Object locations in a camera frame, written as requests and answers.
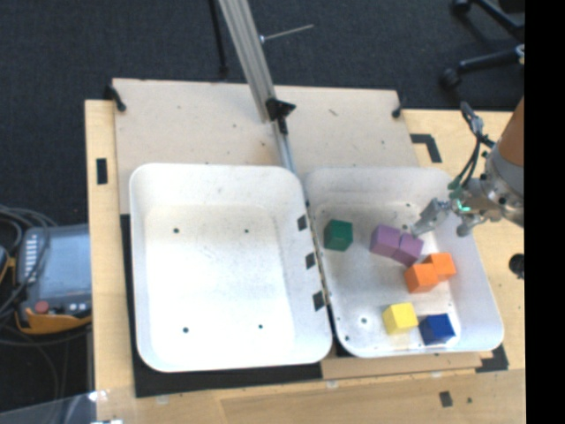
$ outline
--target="purple block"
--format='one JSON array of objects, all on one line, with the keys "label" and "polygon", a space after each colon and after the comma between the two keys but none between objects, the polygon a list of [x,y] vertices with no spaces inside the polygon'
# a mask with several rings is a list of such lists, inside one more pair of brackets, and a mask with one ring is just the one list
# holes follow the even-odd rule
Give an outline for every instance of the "purple block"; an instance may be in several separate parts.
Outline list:
[{"label": "purple block", "polygon": [[371,245],[369,250],[371,253],[380,254],[382,256],[392,257],[400,246],[400,230],[379,224],[371,234]]},{"label": "purple block", "polygon": [[406,267],[410,267],[422,254],[423,246],[424,240],[412,237],[408,232],[403,232],[403,235],[400,237],[400,246],[396,253],[392,255],[392,259],[401,262]]}]

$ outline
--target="empty white tray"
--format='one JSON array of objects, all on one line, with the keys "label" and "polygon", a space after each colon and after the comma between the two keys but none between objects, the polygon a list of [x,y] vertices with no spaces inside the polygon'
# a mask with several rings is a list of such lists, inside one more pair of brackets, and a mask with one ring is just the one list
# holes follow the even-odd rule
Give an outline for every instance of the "empty white tray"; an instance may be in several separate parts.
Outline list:
[{"label": "empty white tray", "polygon": [[[432,198],[446,200],[451,177],[435,168],[326,168],[305,179],[320,241],[321,267],[343,347],[358,357],[376,358],[426,352],[480,352],[496,348],[503,337],[498,308],[472,235],[460,238],[455,215],[422,234],[421,261],[429,253],[451,253],[457,274],[425,293],[409,293],[398,261],[369,251],[379,223],[409,231]],[[329,220],[353,225],[353,243],[345,252],[323,248]],[[382,312],[410,302],[418,318],[448,314],[456,336],[446,344],[424,345],[418,328],[390,336]]]},{"label": "empty white tray", "polygon": [[150,163],[130,179],[139,354],[163,372],[313,363],[332,344],[298,178]]}]

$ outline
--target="red button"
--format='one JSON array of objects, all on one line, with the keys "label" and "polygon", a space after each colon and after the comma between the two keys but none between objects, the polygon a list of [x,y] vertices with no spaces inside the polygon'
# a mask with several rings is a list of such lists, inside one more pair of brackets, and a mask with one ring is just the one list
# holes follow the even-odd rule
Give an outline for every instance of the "red button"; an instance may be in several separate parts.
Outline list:
[{"label": "red button", "polygon": [[37,314],[46,314],[49,312],[49,303],[45,300],[40,300],[35,303],[34,308]]}]

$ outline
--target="block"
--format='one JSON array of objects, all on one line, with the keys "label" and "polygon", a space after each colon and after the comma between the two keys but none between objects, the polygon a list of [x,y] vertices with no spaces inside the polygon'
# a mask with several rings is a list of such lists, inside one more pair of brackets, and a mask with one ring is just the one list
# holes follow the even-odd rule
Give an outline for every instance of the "block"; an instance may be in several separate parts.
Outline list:
[{"label": "block", "polygon": [[400,236],[401,232],[397,228],[378,224],[371,234],[369,250],[371,253],[390,258],[400,246]]},{"label": "block", "polygon": [[440,281],[446,281],[457,273],[456,265],[453,263],[453,258],[449,253],[428,254],[424,259],[424,262],[433,264],[435,273],[437,273]]},{"label": "block", "polygon": [[413,237],[409,232],[403,232],[402,236],[400,236],[398,249],[392,255],[392,259],[409,267],[418,260],[422,254],[423,247],[424,240]]},{"label": "block", "polygon": [[431,291],[439,282],[432,263],[413,264],[404,271],[404,280],[410,293]]},{"label": "block", "polygon": [[418,317],[410,302],[390,305],[383,311],[382,320],[389,335],[404,333],[418,326]]},{"label": "block", "polygon": [[353,224],[330,220],[324,229],[324,248],[345,251],[353,242]]},{"label": "block", "polygon": [[420,335],[424,344],[445,344],[456,335],[447,314],[428,315],[419,324]]}]

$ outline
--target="caster wheel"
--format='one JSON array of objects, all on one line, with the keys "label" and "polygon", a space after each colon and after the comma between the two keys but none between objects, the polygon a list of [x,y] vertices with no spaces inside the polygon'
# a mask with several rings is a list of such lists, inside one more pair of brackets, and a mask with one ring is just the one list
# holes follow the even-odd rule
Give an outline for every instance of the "caster wheel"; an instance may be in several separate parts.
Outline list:
[{"label": "caster wheel", "polygon": [[451,11],[457,16],[469,12],[470,9],[469,0],[451,0]]},{"label": "caster wheel", "polygon": [[461,83],[461,77],[455,69],[446,69],[440,76],[440,85],[444,89],[453,89]]}]

